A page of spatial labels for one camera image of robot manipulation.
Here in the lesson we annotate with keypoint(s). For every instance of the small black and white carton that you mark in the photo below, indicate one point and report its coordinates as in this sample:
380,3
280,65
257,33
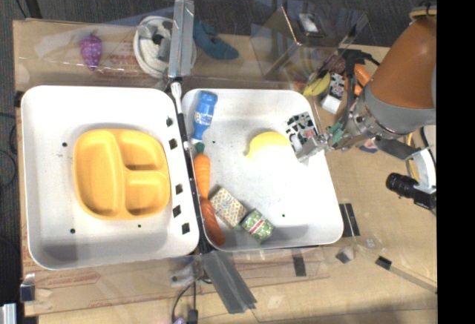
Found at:
337,86

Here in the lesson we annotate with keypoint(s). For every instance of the dark blue cloth item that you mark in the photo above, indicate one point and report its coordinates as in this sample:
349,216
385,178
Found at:
217,46

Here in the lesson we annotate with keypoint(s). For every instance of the yellow crescent toy food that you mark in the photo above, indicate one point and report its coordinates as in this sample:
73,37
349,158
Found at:
265,141

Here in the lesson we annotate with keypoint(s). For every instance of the yellow divided plate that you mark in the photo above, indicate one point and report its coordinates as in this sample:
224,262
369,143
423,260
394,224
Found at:
96,174

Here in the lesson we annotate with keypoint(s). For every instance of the black and white cow-print carton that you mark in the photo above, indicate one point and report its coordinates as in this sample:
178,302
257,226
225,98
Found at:
300,126

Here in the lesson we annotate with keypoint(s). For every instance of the white plastic tray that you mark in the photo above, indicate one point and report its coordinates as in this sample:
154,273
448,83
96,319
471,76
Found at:
282,189
48,167

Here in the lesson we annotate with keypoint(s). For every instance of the black cylinder on white bracket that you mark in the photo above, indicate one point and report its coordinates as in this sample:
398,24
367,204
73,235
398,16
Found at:
406,185

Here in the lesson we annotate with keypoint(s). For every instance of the yellow banana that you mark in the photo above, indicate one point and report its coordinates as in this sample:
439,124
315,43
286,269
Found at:
318,86

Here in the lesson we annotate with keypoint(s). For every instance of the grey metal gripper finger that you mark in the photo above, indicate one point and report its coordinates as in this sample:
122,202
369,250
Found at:
321,141
305,152

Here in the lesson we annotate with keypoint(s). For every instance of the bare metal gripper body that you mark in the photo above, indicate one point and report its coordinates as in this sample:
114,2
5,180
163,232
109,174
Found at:
358,128

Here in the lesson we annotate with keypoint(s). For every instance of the purple grapes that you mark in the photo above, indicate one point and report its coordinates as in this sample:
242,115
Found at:
91,50

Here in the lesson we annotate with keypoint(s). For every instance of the green patterned carton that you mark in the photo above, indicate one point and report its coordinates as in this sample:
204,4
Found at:
257,226

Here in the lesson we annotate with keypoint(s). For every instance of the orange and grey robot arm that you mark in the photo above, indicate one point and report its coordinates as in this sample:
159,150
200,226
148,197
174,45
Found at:
402,63

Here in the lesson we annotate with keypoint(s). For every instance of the orange-red sausage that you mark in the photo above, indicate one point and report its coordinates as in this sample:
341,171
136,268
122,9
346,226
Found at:
212,222

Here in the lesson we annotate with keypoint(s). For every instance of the yellow patterned carton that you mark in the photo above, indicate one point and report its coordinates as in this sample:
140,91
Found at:
228,207

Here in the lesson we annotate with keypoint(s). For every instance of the blue plastic bottle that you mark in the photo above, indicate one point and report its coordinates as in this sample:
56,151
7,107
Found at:
203,111

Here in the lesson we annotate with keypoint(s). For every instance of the orange carrot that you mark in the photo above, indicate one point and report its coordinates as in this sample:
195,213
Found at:
202,170

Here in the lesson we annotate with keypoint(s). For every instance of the white cube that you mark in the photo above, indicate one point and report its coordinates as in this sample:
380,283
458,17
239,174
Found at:
331,104

